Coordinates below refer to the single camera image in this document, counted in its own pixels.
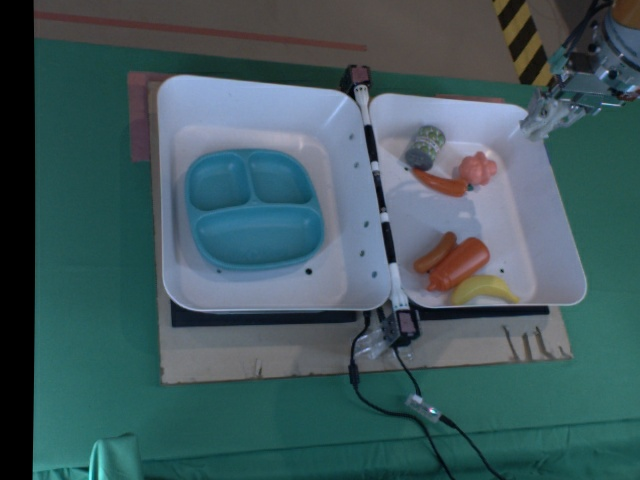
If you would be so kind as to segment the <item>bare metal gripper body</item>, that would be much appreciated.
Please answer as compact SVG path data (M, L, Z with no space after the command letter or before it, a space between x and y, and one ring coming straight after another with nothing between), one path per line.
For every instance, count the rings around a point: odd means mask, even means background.
M548 94L587 114L603 106L620 107L639 97L639 62L615 51L558 50L550 61L553 81Z

